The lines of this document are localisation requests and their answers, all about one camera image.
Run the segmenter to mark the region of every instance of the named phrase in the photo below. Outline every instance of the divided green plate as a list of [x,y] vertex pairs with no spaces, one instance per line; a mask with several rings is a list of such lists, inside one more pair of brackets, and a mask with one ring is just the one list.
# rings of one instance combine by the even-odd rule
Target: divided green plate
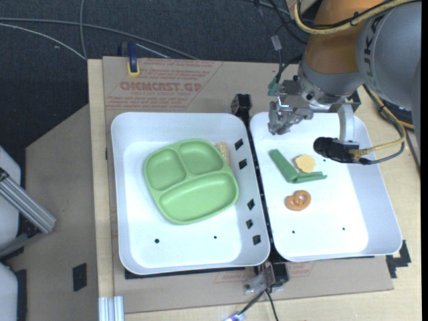
[[176,142],[152,152],[144,162],[148,189],[171,222],[189,224],[234,205],[236,178],[219,150],[203,139]]

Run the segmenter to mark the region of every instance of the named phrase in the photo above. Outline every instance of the white tray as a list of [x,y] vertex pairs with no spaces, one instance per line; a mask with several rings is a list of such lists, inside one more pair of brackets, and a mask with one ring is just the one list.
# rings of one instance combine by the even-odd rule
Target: white tray
[[[270,242],[243,122],[230,114],[125,112],[112,123],[119,255],[139,275],[263,263]],[[190,138],[226,142],[239,186],[234,206],[204,221],[177,225],[157,209],[143,175],[153,151]],[[235,143],[242,140],[237,150]],[[246,166],[239,163],[246,160]]]
[[[315,114],[294,125],[290,132],[273,136],[268,132],[268,113],[251,119],[257,159],[272,227],[274,245],[290,261],[391,254],[400,249],[401,232],[378,165],[342,164],[313,150],[320,136],[337,138],[337,114]],[[361,120],[355,118],[355,141],[371,147]],[[308,154],[316,161],[314,171],[328,177],[321,181],[287,183],[268,152],[278,149],[293,160]],[[365,156],[375,159],[373,154]],[[294,191],[306,190],[311,204],[291,211],[284,199]]]

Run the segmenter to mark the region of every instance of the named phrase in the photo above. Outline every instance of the gray floor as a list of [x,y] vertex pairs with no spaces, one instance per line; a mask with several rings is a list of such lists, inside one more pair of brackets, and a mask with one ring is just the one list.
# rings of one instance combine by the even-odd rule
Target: gray floor
[[[285,0],[274,1],[279,8],[286,8]],[[81,3],[0,0],[0,23],[48,35],[79,53],[40,34],[0,25],[0,146],[22,167],[25,147],[88,103],[86,61],[81,58],[84,50],[78,27]],[[312,16],[311,10],[306,17]],[[280,26],[272,10],[265,9],[265,17],[273,28]],[[84,27],[88,58],[116,56],[121,41],[135,41],[172,58],[186,58],[184,53],[201,60],[278,61],[251,1],[85,0],[83,22],[90,24]],[[302,39],[307,37],[292,24],[290,27]],[[279,36],[285,60],[303,53],[304,45],[284,28]],[[138,56],[161,55],[139,47]]]

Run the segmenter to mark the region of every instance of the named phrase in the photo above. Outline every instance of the yellow cable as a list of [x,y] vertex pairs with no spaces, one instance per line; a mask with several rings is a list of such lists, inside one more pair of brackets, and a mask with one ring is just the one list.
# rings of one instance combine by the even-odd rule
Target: yellow cable
[[373,151],[381,150],[383,148],[399,145],[402,142],[405,141],[406,137],[406,131],[404,129],[404,126],[401,124],[401,122],[395,117],[393,113],[383,104],[382,100],[369,88],[366,87],[367,94],[382,108],[382,111],[394,122],[394,124],[397,126],[399,133],[400,133],[400,139],[397,139],[393,142],[388,142],[385,144],[377,145],[370,148],[363,148],[363,149],[352,149],[349,150],[350,154],[353,154],[356,158],[364,156],[365,154],[368,154]]
[[360,13],[360,15],[356,16],[355,18],[352,18],[348,23],[345,23],[343,25],[336,26],[336,27],[309,27],[307,25],[304,25],[298,11],[298,6],[302,2],[302,0],[297,0],[297,3],[294,5],[294,19],[297,26],[303,31],[311,34],[326,35],[330,33],[344,31],[345,29],[348,29],[350,27],[357,26],[362,21],[365,21],[368,18],[371,18],[373,15],[379,14],[383,11],[386,11],[387,9],[392,9],[398,5],[402,5],[404,3],[408,3],[411,1],[418,1],[418,0],[392,0],[379,5],[377,8],[374,8],[371,11],[366,10],[367,11],[366,13],[362,12]]

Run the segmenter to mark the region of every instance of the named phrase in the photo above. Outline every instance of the tray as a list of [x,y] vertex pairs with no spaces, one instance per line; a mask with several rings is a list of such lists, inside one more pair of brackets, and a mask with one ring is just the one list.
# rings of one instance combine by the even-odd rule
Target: tray
[[[315,113],[313,119],[294,125],[290,132],[268,132],[268,113],[256,114],[250,123],[263,181],[274,246],[290,261],[384,255],[397,252],[401,232],[378,165],[342,164],[313,150],[320,136],[337,138],[337,114]],[[354,139],[371,147],[365,125],[354,119]],[[289,183],[269,156],[278,149],[293,163],[302,154],[315,159],[321,181]],[[373,153],[369,159],[375,159]],[[285,207],[284,199],[305,190],[310,205],[301,211]]]
[[144,177],[160,212],[173,223],[212,217],[235,204],[239,194],[229,163],[203,139],[154,151],[144,162]]
[[[125,112],[111,126],[119,256],[129,271],[159,274],[263,263],[270,241],[243,122],[231,114]],[[208,219],[171,223],[159,211],[143,166],[154,151],[199,138],[224,142],[239,187],[236,202]]]

